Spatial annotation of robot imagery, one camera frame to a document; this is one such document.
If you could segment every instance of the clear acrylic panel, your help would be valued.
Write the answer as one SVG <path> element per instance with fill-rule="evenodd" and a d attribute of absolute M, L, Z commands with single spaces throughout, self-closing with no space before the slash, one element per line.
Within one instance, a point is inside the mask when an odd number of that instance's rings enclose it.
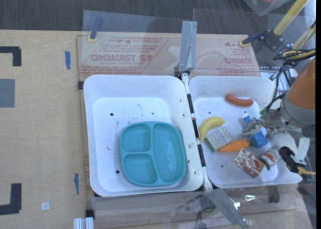
<path fill-rule="evenodd" d="M 283 15 L 277 14 L 259 17 L 249 12 L 199 9 L 194 10 L 190 20 L 85 11 L 83 33 L 77 39 L 79 81 L 84 82 L 97 74 L 177 76 L 175 68 L 180 57 L 182 23 L 194 21 L 197 23 L 196 55 L 195 67 L 189 72 L 190 80 L 196 76 L 262 76 L 276 83 L 273 76 L 284 63 L 284 60 L 273 59 L 278 53 L 261 40 L 245 47 L 239 46 L 239 42 L 273 30 L 282 18 Z M 293 44 L 314 21 L 315 18 L 296 16 L 280 38 Z M 94 31 L 97 38 L 91 38 Z M 315 48 L 315 36 L 304 48 Z M 299 72 L 305 64 L 300 62 L 295 69 Z M 289 81 L 283 75 L 279 79 L 278 93 L 281 94 L 288 90 Z M 229 227 L 228 219 L 208 201 L 208 195 L 213 193 L 202 188 L 188 192 L 97 196 L 90 190 L 86 133 L 84 130 L 87 198 L 89 208 L 94 211 L 95 228 L 106 225 L 110 228 L 148 228 L 152 223 L 161 224 L 159 228 L 202 228 L 204 224 L 208 228 L 238 228 Z M 312 155 L 306 157 L 307 169 L 315 171 L 315 141 L 310 149 Z M 312 176 L 300 184 L 241 187 L 225 189 L 225 192 L 250 228 L 301 228 L 302 225 L 312 228 L 310 221 L 313 222 L 315 206 L 313 201 L 309 202 L 312 203 L 310 206 L 304 202 L 309 198 L 313 200 L 314 187 L 315 176 Z"/>

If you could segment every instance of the blue divided plate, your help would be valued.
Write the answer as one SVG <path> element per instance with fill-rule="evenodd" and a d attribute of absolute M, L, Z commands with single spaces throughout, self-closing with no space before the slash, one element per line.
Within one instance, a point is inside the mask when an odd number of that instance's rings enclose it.
<path fill-rule="evenodd" d="M 186 173 L 181 134 L 165 122 L 126 126 L 120 135 L 120 158 L 125 176 L 137 185 L 169 185 Z"/>

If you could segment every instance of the wooden board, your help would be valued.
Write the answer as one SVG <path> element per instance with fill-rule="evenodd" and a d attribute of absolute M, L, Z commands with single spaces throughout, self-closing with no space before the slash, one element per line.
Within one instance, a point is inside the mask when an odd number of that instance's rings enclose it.
<path fill-rule="evenodd" d="M 182 34 L 99 32 L 96 42 L 79 36 L 80 80 L 94 74 L 173 75 Z M 252 47 L 240 47 L 247 35 L 197 34 L 190 77 L 260 76 Z"/>
<path fill-rule="evenodd" d="M 0 215 L 1 228 L 72 228 L 74 218 L 85 216 L 76 37 L 0 31 L 1 46 L 22 50 L 21 67 L 13 67 L 12 54 L 0 54 L 0 78 L 15 80 L 15 107 L 0 108 L 0 206 L 10 203 L 11 184 L 22 186 L 22 208 Z M 49 210 L 42 210 L 43 202 Z"/>

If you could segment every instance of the toy banana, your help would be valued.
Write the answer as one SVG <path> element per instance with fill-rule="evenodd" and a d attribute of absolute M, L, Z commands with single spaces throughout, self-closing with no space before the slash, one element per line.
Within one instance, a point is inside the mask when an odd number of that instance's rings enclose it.
<path fill-rule="evenodd" d="M 201 142 L 204 142 L 204 137 L 205 137 L 206 133 L 212 127 L 220 126 L 224 122 L 225 122 L 224 119 L 222 119 L 220 117 L 210 117 L 210 118 L 206 119 L 205 121 L 203 121 L 203 123 L 199 127 Z"/>

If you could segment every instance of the wooden table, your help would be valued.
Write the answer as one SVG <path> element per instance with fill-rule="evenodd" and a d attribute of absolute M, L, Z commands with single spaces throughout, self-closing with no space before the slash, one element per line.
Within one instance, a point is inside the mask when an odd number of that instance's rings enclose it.
<path fill-rule="evenodd" d="M 13 66 L 12 53 L 0 53 L 0 79 L 4 84 L 14 82 L 13 107 L 1 107 L 0 102 L 0 211 L 7 213 L 0 213 L 1 228 L 72 228 L 74 218 L 85 217 L 87 198 L 77 59 L 77 36 L 81 34 L 0 31 L 2 47 L 19 47 L 22 51 L 21 66 Z M 302 225 L 310 228 L 300 194 L 295 194 L 295 198 L 294 210 L 245 212 L 244 217 L 254 227 L 265 224 L 260 228 L 272 228 L 268 223 L 273 228 L 302 228 Z M 182 225 L 174 223 L 172 228 Z"/>

